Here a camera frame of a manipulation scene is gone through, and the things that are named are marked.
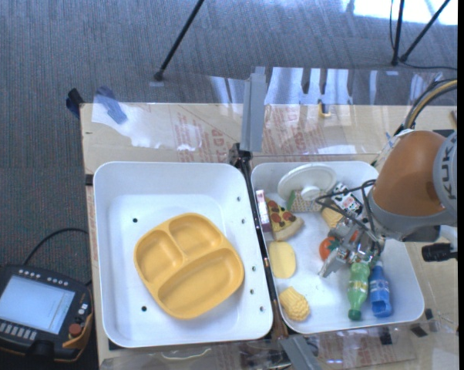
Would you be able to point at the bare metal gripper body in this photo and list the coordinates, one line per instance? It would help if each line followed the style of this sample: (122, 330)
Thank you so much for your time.
(357, 241)

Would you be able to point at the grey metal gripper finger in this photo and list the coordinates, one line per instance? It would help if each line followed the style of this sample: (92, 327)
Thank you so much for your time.
(331, 265)

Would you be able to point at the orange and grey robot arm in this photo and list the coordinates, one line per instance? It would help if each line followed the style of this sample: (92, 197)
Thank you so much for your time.
(409, 175)

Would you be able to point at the red toy tomato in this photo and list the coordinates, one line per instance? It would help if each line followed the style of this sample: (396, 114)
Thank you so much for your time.
(325, 248)

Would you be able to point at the green plastic bottle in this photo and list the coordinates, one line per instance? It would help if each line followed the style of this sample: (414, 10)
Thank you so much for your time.
(357, 287)

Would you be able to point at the yellow ridged toy food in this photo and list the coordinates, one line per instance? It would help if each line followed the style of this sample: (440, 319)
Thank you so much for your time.
(331, 217)

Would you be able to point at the white plastic tray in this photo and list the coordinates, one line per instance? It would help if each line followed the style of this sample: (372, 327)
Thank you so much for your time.
(324, 303)
(120, 183)

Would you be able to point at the black and white carton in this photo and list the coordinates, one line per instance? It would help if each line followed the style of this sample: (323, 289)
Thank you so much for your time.
(347, 200)

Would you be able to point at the pale yellow oval toy food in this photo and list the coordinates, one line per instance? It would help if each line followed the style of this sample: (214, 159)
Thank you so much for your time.
(282, 260)

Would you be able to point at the yellow toy corn cob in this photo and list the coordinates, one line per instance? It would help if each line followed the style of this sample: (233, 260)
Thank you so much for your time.
(294, 303)

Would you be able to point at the blue plastic bottle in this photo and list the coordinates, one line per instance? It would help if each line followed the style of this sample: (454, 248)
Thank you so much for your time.
(380, 293)

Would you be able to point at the green patterned box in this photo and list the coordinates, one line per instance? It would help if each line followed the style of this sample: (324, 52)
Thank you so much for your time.
(303, 206)

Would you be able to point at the toy pizza slice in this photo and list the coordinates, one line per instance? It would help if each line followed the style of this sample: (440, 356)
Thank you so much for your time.
(282, 218)

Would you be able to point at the thin black rod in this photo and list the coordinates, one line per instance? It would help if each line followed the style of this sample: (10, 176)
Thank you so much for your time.
(263, 253)

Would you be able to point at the white round plate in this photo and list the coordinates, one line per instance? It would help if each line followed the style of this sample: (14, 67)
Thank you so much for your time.
(305, 177)

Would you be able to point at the pink carton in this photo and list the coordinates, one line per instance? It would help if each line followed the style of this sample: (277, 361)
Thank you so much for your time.
(263, 210)

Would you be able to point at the yellow divided plate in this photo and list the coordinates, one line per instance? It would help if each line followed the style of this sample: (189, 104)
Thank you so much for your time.
(189, 266)

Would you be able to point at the brown cardboard board red print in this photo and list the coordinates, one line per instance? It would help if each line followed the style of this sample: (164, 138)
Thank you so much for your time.
(147, 141)

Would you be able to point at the black tripod stand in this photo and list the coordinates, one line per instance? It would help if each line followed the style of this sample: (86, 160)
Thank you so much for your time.
(183, 29)
(399, 21)

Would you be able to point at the black cylinder on white bracket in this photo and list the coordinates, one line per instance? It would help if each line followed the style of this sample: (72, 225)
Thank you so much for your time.
(438, 252)

